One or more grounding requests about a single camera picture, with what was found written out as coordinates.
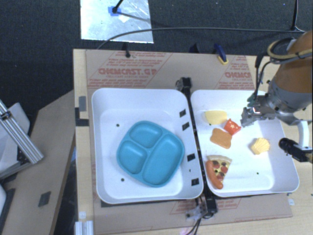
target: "black fabric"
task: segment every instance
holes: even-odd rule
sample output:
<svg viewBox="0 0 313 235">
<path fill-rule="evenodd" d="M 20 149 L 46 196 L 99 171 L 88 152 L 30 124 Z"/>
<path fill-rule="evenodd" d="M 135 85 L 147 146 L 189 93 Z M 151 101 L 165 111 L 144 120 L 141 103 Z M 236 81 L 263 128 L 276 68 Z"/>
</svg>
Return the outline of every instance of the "black fabric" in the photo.
<svg viewBox="0 0 313 235">
<path fill-rule="evenodd" d="M 295 0 L 148 0 L 152 28 L 211 26 L 289 30 Z M 299 1 L 297 26 L 312 29 L 313 0 Z M 0 99 L 37 111 L 73 89 L 72 50 L 97 48 L 80 39 L 80 0 L 0 0 Z M 257 55 L 278 39 L 297 33 L 240 31 L 154 32 L 154 44 L 129 50 L 188 52 L 197 43 L 212 53 L 214 43 L 227 54 Z M 104 49 L 122 49 L 112 42 Z"/>
</svg>

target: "sausage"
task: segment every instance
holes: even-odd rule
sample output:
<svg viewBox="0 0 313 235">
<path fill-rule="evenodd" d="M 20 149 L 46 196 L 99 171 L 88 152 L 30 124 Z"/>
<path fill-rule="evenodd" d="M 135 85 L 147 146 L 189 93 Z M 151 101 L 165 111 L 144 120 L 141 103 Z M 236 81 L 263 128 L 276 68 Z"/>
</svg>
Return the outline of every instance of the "sausage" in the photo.
<svg viewBox="0 0 313 235">
<path fill-rule="evenodd" d="M 222 184 L 221 181 L 218 180 L 217 176 L 215 175 L 213 162 L 211 160 L 208 160 L 205 163 L 205 169 L 206 169 L 206 173 L 207 173 L 207 175 L 208 175 L 212 185 L 214 187 L 216 187 L 217 189 L 222 189 L 223 188 L 223 184 Z"/>
</svg>

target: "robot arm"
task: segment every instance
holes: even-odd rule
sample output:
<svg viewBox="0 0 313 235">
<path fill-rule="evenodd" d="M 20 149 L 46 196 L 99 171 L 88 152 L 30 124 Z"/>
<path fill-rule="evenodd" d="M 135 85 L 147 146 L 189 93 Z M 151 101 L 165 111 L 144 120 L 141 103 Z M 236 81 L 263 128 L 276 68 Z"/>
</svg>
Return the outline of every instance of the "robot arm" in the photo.
<svg viewBox="0 0 313 235">
<path fill-rule="evenodd" d="M 258 95 L 258 87 L 262 80 L 266 63 L 260 74 L 258 68 L 263 54 L 257 58 L 256 91 L 248 98 L 248 106 L 244 107 L 241 124 L 249 126 L 257 120 L 278 118 L 288 125 L 297 125 L 299 143 L 282 139 L 280 147 L 295 159 L 312 163 L 312 148 L 309 147 L 308 124 L 312 120 L 297 119 L 293 113 L 305 109 L 312 103 L 312 41 L 313 32 L 309 31 L 293 42 L 287 55 L 275 54 L 275 48 L 291 39 L 276 41 L 268 47 L 270 62 L 280 64 L 280 67 L 269 84 L 265 95 Z"/>
</svg>

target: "table surface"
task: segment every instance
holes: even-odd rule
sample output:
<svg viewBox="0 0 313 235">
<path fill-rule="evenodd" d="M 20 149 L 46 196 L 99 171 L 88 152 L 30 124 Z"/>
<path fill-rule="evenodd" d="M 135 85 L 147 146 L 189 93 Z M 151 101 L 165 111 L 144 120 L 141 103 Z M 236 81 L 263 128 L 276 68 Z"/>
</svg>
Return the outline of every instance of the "table surface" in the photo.
<svg viewBox="0 0 313 235">
<path fill-rule="evenodd" d="M 255 68 L 254 56 L 247 56 L 247 62 L 249 69 L 251 71 L 252 79 L 255 81 Z M 85 65 L 81 64 L 84 59 L 80 58 L 79 55 L 74 57 L 74 66 Z M 275 75 L 278 66 L 268 65 L 265 70 L 264 81 L 271 80 Z M 84 83 L 84 81 L 75 81 L 75 84 Z M 265 83 L 260 86 L 260 90 L 267 91 L 268 85 Z M 78 98 L 75 97 L 75 106 L 78 105 Z M 310 105 L 305 111 L 297 112 L 296 117 L 302 119 L 312 119 L 312 105 Z M 286 137 L 298 141 L 298 129 L 297 127 L 287 126 L 282 123 L 283 129 Z M 310 146 L 312 146 L 312 124 L 310 128 Z M 80 135 L 89 135 L 87 130 L 80 129 Z M 79 144 L 88 148 L 89 144 Z M 249 221 L 241 223 L 229 223 L 229 224 L 216 224 L 216 225 L 204 225 L 200 226 L 197 234 L 200 235 L 210 235 L 216 231 L 223 231 L 223 234 L 232 234 L 232 235 L 241 235 L 241 234 L 268 234 L 268 235 L 280 235 L 280 234 L 310 234 L 313 223 L 313 174 L 312 174 L 312 164 L 311 163 L 299 163 L 295 161 L 295 166 L 299 175 L 300 185 L 297 191 L 293 192 L 288 196 L 291 203 L 294 205 L 291 206 L 293 217 L 292 218 L 279 218 L 279 219 L 270 219 L 262 221 Z M 85 201 L 86 196 L 90 195 L 91 191 L 91 175 L 88 173 L 84 175 L 84 179 L 78 178 L 78 184 L 82 191 L 78 191 L 78 199 L 81 205 L 82 210 L 87 210 L 87 212 L 93 213 L 93 207 L 88 206 L 88 201 Z M 164 230 L 154 230 L 154 231 L 144 231 L 144 232 L 135 232 L 135 233 L 122 233 L 124 235 L 174 235 L 174 234 L 186 234 L 188 230 L 186 228 L 175 228 L 175 229 L 164 229 Z"/>
</svg>

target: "white tray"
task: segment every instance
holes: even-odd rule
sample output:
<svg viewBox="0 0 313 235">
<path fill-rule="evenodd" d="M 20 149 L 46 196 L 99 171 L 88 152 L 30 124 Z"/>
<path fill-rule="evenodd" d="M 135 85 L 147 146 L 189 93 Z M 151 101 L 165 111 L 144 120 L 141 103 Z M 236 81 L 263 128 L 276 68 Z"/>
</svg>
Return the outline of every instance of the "white tray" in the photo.
<svg viewBox="0 0 313 235">
<path fill-rule="evenodd" d="M 92 95 L 96 185 L 99 197 L 110 204 L 190 199 L 203 190 L 203 180 L 186 97 L 176 90 L 102 88 Z M 185 155 L 173 178 L 163 187 L 143 184 L 117 163 L 116 152 L 127 131 L 137 122 L 154 122 L 178 136 Z M 189 123 L 185 130 L 182 126 Z M 194 154 L 188 161 L 187 156 Z"/>
<path fill-rule="evenodd" d="M 299 186 L 299 178 L 291 156 L 279 148 L 278 142 L 285 137 L 279 120 L 256 121 L 234 134 L 231 147 L 224 149 L 210 141 L 214 128 L 224 124 L 209 125 L 204 112 L 222 110 L 227 118 L 241 125 L 241 113 L 252 91 L 198 90 L 191 96 L 201 153 L 204 162 L 208 155 L 223 155 L 232 159 L 224 187 L 215 189 L 208 180 L 209 188 L 220 197 L 292 192 Z M 256 138 L 266 138 L 270 151 L 254 155 L 250 145 Z"/>
</svg>

